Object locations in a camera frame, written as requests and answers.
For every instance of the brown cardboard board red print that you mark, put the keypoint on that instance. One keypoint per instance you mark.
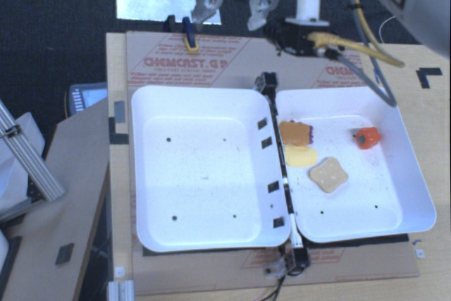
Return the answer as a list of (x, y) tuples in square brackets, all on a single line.
[(232, 60)]

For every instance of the orange toy sandwich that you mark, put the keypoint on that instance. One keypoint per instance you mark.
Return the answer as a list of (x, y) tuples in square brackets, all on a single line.
[(294, 133)]

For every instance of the thin black and white rod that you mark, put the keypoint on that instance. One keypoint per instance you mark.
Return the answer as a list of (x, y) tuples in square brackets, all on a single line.
[(283, 169)]

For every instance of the white plastic tray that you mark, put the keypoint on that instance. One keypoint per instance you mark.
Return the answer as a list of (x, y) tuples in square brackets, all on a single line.
[(352, 208), (197, 165)]

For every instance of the orange toy bell pepper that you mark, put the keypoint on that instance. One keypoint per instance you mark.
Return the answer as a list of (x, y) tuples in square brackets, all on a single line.
[(368, 138)]

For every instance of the beige toy bread slice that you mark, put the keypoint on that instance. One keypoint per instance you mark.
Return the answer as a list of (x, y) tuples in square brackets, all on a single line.
[(328, 175)]

